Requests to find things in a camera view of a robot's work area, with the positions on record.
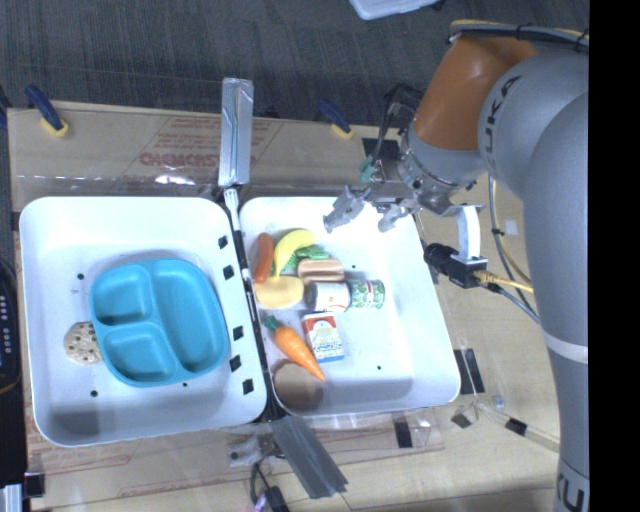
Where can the brown cardboard board red print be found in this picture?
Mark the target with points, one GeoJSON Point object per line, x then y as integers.
{"type": "Point", "coordinates": [125, 145]}

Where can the blue divided plate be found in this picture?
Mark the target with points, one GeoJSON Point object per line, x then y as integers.
{"type": "Point", "coordinates": [165, 300]}

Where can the brown round flat bread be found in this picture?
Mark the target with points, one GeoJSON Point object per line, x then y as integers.
{"type": "Point", "coordinates": [297, 390]}

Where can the orange carrot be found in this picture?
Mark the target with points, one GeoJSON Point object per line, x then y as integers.
{"type": "Point", "coordinates": [297, 347]}

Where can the white and red can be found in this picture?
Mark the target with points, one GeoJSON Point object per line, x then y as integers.
{"type": "Point", "coordinates": [327, 296]}

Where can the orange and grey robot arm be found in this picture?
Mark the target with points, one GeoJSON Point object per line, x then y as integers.
{"type": "Point", "coordinates": [555, 150]}

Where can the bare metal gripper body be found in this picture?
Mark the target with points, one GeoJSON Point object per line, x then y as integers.
{"type": "Point", "coordinates": [400, 189]}

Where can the red white blue carton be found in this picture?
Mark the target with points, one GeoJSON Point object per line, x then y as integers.
{"type": "Point", "coordinates": [324, 337]}

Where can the green leafy toy vegetable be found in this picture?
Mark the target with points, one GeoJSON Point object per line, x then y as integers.
{"type": "Point", "coordinates": [312, 252]}

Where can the beige chocolate chip biscuit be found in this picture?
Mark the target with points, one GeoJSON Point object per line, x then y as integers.
{"type": "Point", "coordinates": [80, 345]}

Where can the tan hot dog bun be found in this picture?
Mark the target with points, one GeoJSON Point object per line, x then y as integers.
{"type": "Point", "coordinates": [320, 271]}

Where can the black cylinder on white bracket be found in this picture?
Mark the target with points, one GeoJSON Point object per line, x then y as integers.
{"type": "Point", "coordinates": [457, 267]}

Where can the orange-red sausage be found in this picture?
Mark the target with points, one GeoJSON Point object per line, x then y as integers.
{"type": "Point", "coordinates": [264, 257]}

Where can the white plastic tray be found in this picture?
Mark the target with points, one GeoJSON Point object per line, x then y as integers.
{"type": "Point", "coordinates": [150, 225]}
{"type": "Point", "coordinates": [400, 350]}

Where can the thin black and white rod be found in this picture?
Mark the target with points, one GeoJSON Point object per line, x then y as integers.
{"type": "Point", "coordinates": [231, 205]}

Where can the green printed can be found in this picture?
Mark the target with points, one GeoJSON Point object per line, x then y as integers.
{"type": "Point", "coordinates": [367, 294]}

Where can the yellow banana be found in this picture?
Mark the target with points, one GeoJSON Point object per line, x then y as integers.
{"type": "Point", "coordinates": [292, 241]}

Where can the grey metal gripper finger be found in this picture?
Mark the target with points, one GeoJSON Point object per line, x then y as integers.
{"type": "Point", "coordinates": [344, 207]}
{"type": "Point", "coordinates": [395, 214]}

